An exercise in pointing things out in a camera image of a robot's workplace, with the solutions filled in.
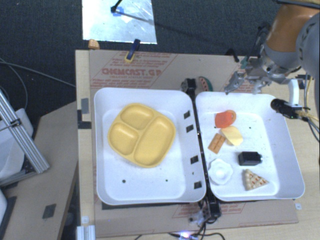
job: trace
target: cardboard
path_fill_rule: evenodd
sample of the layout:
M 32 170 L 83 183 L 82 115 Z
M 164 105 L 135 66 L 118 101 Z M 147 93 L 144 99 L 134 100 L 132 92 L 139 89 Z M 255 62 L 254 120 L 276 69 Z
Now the cardboard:
M 240 69 L 231 56 L 137 52 L 132 63 L 124 62 L 126 51 L 92 50 L 89 52 L 90 99 L 103 87 L 179 90 L 186 78 L 209 79 L 214 91 L 223 91 L 234 71 Z M 251 92 L 245 83 L 238 92 Z M 108 206 L 97 196 L 95 119 L 92 121 L 92 161 L 94 224 L 97 238 L 196 231 L 190 216 L 199 211 L 197 203 L 174 205 Z M 292 200 L 264 200 L 223 203 L 222 216 L 208 229 L 239 228 L 298 222 Z

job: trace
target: orange toy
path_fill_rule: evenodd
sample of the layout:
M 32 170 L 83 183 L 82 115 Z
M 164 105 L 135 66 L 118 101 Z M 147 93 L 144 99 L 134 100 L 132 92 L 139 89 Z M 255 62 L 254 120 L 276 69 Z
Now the orange toy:
M 225 112 L 216 114 L 214 123 L 217 128 L 226 128 L 232 125 L 236 118 L 236 112 L 234 112 L 233 110 L 227 110 Z

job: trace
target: metal frame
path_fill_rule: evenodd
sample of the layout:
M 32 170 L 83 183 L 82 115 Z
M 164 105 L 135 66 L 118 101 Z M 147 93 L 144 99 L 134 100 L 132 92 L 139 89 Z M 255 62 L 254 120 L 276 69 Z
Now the metal frame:
M 5 129 L 9 129 L 21 149 L 23 150 L 28 161 L 37 174 L 43 173 L 50 165 L 36 147 L 33 139 L 28 135 L 25 127 L 16 115 L 14 109 L 7 101 L 4 93 L 0 90 L 0 117 L 6 125 Z M 7 185 L 8 182 L 13 183 L 34 175 L 35 173 L 19 172 L 0 182 L 0 186 Z

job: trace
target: black floor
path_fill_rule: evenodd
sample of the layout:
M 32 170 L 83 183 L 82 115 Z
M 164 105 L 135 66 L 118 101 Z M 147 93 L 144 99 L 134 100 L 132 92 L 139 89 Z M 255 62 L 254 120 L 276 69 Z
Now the black floor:
M 250 49 L 257 26 L 272 23 L 278 4 L 270 0 L 151 0 L 158 44 L 140 51 L 223 55 Z M 130 44 L 102 42 L 102 49 Z M 0 58 L 75 84 L 75 50 L 82 40 L 82 0 L 0 0 Z M 73 87 L 16 69 L 28 92 L 27 114 L 35 125 L 46 113 L 76 100 Z M 26 104 L 17 76 L 0 64 L 0 87 L 11 105 Z

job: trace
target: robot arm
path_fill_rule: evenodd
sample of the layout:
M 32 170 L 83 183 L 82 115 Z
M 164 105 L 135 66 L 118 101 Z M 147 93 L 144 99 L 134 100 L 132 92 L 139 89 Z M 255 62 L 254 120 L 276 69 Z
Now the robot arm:
M 235 72 L 226 93 L 236 90 L 245 80 L 254 84 L 253 93 L 276 82 L 293 86 L 288 75 L 299 67 L 315 79 L 316 106 L 319 115 L 319 7 L 307 7 L 296 4 L 284 4 L 280 7 L 266 41 L 261 45 L 258 58 L 250 58 L 245 66 L 245 73 Z M 291 97 L 289 106 L 296 104 Z

